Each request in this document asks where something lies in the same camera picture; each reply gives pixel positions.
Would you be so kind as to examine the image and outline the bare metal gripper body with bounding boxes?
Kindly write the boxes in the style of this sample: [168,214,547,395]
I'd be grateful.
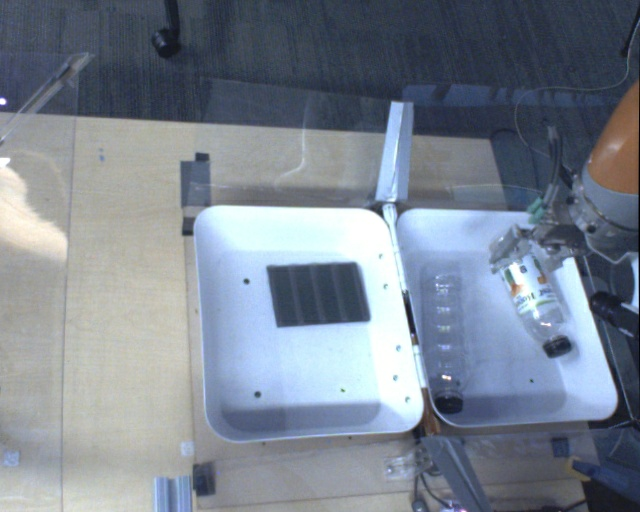
[528,201,602,255]

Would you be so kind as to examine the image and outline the clear bottle with green label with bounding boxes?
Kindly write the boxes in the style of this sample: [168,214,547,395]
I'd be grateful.
[499,251,574,359]

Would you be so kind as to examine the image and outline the clear plastic bottle without label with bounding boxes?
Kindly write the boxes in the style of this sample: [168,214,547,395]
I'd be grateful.
[419,262,469,415]

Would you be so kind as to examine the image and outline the thin black and white rod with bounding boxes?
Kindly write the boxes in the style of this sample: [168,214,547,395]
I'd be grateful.
[381,202,427,401]

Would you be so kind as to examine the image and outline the white plastic tray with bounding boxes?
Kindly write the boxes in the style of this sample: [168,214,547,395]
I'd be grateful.
[396,207,620,430]
[193,204,426,445]

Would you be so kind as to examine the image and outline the dark grey ribbed mat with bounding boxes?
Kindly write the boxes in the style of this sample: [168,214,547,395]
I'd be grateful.
[266,261,372,329]

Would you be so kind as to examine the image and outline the pale wood board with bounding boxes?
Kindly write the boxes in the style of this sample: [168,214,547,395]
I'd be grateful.
[180,130,601,512]

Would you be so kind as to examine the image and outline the black cylinder on white bracket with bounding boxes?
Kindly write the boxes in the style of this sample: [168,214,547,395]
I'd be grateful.
[588,290,640,337]

